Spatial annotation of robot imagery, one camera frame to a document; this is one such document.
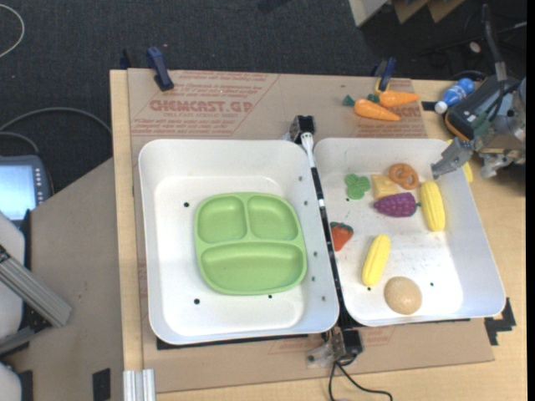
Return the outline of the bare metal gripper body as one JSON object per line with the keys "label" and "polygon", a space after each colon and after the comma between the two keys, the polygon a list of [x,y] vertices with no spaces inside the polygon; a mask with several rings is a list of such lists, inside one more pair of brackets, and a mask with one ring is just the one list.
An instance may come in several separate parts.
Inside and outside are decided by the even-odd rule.
{"label": "bare metal gripper body", "polygon": [[472,124],[473,149],[484,165],[524,165],[526,162],[526,103],[520,94],[503,98],[502,105],[481,114]]}

